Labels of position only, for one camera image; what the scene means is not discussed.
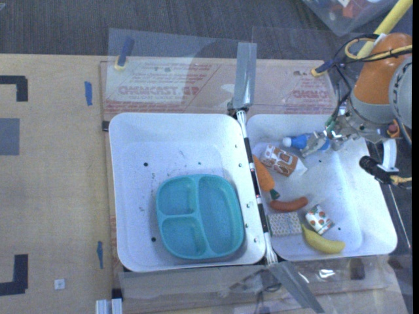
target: banana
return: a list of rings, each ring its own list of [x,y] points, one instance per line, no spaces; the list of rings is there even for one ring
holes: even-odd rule
[[[345,242],[343,241],[325,239],[316,232],[307,229],[303,224],[301,224],[301,228],[307,243],[323,253],[337,254],[345,248]]]

